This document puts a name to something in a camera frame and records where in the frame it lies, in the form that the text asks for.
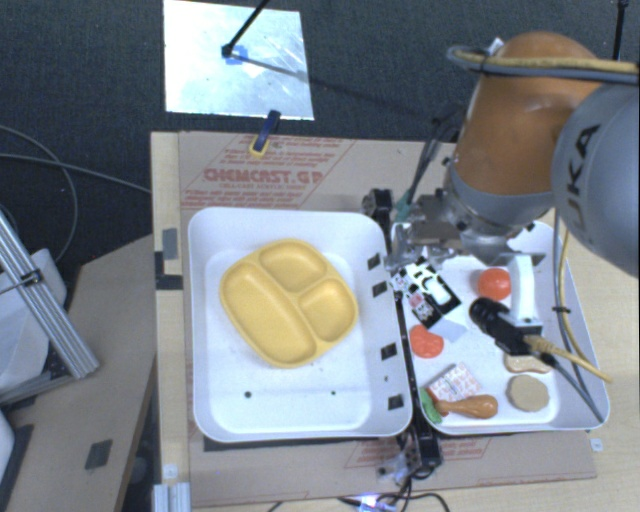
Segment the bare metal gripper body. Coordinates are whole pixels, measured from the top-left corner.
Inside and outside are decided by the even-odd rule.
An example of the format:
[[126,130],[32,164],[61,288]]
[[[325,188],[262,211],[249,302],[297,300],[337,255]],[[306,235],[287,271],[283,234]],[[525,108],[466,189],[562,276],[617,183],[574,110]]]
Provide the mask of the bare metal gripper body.
[[473,256],[484,265],[506,265],[514,252],[508,240],[521,231],[478,216],[455,193],[420,196],[409,209],[409,223],[412,246],[450,248],[452,258]]

